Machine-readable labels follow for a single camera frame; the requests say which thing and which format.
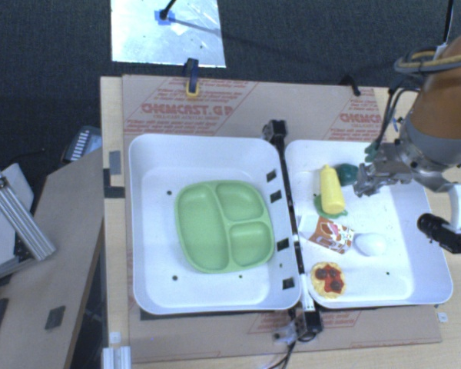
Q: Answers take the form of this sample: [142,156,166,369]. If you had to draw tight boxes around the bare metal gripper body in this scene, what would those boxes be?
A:
[366,142,461,194]

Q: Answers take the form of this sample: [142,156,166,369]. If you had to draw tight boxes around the dark green toy vegetable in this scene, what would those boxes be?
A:
[337,162,360,188]

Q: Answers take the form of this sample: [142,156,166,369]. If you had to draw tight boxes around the yellow squeeze bottle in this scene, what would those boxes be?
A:
[319,164,348,215]

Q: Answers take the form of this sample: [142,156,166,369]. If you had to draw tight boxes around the light green lettuce leaf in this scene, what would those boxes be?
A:
[313,193,349,219]

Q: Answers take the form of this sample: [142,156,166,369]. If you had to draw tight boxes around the white plastic tray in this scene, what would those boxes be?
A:
[284,139,455,309]
[128,132,303,316]

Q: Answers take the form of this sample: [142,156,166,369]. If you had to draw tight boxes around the white egg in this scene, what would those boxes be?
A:
[353,232,388,258]

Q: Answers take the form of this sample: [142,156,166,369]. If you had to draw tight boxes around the brown and white carton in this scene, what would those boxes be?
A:
[307,215,356,255]

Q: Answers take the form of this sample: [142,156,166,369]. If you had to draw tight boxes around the thin black and white rod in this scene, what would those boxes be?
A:
[273,136,314,311]

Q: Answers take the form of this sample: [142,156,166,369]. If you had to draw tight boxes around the yellow and red pizza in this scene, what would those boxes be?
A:
[310,261,347,297]

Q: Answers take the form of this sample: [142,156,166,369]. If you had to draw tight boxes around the brown cardboard board red print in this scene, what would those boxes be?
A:
[121,74,443,364]

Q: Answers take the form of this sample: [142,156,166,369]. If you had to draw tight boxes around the green divided plate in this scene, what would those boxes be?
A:
[174,179,276,274]

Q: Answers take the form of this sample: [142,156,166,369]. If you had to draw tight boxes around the black cylinder on white bracket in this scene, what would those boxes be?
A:
[416,183,461,255]

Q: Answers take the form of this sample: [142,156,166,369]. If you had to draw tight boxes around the black block with thin wires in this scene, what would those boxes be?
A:
[290,307,326,342]
[261,119,290,144]

